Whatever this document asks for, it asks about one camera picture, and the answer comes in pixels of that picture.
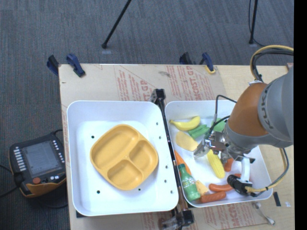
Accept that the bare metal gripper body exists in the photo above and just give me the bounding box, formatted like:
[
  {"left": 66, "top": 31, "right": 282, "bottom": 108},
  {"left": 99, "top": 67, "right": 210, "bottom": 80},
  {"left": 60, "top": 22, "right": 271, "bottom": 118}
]
[{"left": 207, "top": 131, "right": 235, "bottom": 154}]

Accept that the yellow corn cob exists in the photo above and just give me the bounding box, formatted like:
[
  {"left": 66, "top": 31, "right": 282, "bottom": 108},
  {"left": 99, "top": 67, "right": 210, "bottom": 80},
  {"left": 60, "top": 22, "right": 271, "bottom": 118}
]
[{"left": 206, "top": 149, "right": 226, "bottom": 179}]

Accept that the green leafy vegetable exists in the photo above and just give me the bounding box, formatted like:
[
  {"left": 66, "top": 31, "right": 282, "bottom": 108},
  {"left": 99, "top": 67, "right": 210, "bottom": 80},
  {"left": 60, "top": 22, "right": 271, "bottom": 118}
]
[{"left": 211, "top": 118, "right": 227, "bottom": 133}]

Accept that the pale yellow oval slice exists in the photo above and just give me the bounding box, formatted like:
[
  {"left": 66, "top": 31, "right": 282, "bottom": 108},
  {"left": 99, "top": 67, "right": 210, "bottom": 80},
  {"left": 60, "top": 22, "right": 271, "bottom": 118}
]
[{"left": 176, "top": 131, "right": 199, "bottom": 152}]

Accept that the green pea pod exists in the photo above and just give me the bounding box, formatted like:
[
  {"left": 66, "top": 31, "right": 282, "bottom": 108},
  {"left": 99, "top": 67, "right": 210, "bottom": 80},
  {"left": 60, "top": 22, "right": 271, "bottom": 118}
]
[{"left": 187, "top": 124, "right": 211, "bottom": 139}]

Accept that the orange carrot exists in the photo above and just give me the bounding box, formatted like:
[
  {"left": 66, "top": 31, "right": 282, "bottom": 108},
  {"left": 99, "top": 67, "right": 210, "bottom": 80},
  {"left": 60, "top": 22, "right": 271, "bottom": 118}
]
[{"left": 174, "top": 149, "right": 192, "bottom": 176}]

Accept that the yellow banana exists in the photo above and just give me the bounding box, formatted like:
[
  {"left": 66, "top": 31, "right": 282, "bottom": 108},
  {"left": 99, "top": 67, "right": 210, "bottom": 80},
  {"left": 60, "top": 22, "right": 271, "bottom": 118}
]
[{"left": 169, "top": 115, "right": 201, "bottom": 132}]

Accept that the thin black rod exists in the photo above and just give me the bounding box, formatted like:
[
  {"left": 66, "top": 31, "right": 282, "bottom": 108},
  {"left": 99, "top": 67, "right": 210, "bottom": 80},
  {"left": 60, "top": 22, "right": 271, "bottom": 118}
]
[{"left": 157, "top": 99, "right": 187, "bottom": 211}]

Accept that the white plastic tray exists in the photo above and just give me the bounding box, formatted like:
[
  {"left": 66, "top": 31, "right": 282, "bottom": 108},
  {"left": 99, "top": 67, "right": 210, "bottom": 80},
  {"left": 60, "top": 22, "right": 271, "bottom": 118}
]
[
  {"left": 66, "top": 100, "right": 180, "bottom": 217},
  {"left": 165, "top": 100, "right": 273, "bottom": 208}
]

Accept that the green bottle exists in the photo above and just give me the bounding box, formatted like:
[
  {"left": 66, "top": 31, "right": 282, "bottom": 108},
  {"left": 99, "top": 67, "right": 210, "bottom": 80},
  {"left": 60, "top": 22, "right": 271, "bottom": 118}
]
[{"left": 177, "top": 163, "right": 201, "bottom": 202}]

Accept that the yellow cheese wedge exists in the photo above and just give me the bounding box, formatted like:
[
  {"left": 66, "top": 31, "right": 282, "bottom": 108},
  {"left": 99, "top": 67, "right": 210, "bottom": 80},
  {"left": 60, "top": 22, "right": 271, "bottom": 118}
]
[{"left": 195, "top": 180, "right": 210, "bottom": 196}]

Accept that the yellow divided plate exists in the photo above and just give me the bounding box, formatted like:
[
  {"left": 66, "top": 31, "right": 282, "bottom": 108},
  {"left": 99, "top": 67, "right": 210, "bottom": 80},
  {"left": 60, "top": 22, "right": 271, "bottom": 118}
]
[{"left": 89, "top": 124, "right": 159, "bottom": 191}]

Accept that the brown cardboard board red print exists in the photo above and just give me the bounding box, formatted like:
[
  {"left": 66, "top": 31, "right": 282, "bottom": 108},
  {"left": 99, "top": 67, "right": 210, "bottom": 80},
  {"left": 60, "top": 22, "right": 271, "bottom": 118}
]
[{"left": 58, "top": 63, "right": 272, "bottom": 230}]

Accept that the black tripod leg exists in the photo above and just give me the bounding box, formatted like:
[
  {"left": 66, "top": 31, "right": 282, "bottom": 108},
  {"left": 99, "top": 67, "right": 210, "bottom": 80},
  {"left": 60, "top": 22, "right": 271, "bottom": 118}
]
[
  {"left": 248, "top": 0, "right": 261, "bottom": 45},
  {"left": 101, "top": 0, "right": 139, "bottom": 49}
]

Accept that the black cylinder on white bracket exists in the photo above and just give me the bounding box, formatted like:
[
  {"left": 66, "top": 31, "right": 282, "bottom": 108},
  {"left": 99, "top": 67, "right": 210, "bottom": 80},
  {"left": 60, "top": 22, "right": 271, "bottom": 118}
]
[{"left": 226, "top": 152, "right": 256, "bottom": 196}]

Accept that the black block with thin wires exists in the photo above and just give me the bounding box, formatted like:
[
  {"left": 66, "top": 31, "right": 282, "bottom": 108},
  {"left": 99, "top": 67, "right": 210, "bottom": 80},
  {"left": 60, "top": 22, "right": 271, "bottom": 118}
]
[
  {"left": 176, "top": 208, "right": 195, "bottom": 227},
  {"left": 148, "top": 88, "right": 167, "bottom": 105}
]

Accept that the white strap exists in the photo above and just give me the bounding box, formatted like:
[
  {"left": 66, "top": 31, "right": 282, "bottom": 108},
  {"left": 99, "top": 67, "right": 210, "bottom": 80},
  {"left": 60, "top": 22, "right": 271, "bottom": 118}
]
[{"left": 252, "top": 202, "right": 276, "bottom": 226}]

